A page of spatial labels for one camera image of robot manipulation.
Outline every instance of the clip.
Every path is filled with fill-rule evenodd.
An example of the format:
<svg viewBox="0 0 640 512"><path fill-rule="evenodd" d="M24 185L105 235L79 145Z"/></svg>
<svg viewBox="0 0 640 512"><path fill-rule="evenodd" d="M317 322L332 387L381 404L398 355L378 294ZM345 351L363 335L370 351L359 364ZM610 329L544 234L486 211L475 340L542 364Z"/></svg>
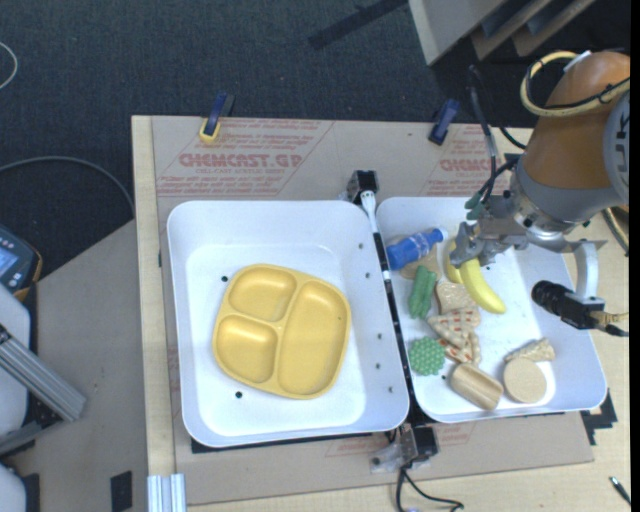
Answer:
<svg viewBox="0 0 640 512"><path fill-rule="evenodd" d="M442 145L444 138L447 136L447 128L449 128L449 124L453 121L459 108L460 103L458 101L452 99L445 101L437 114L436 124L431 128L431 133L429 134L429 140L431 142L439 146Z"/></svg>
<svg viewBox="0 0 640 512"><path fill-rule="evenodd" d="M216 101L209 114L209 119L205 119L200 128L200 140L206 144L211 144L220 132L220 123L218 120L222 116L222 110L227 102L227 93L220 91L216 96Z"/></svg>

